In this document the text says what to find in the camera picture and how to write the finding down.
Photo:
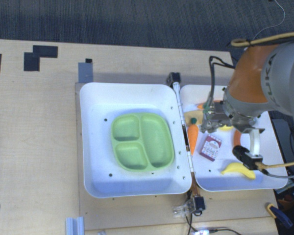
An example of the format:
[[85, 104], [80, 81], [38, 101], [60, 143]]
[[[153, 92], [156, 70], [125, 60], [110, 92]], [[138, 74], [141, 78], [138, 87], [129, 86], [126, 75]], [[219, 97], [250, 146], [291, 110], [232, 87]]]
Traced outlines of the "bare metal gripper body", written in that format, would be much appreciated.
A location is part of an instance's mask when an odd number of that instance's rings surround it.
[[255, 119], [258, 117], [258, 110], [250, 107], [243, 108], [240, 111], [234, 109], [228, 103], [204, 103], [203, 121], [223, 123], [226, 126], [232, 126], [240, 133], [249, 133], [254, 129]]

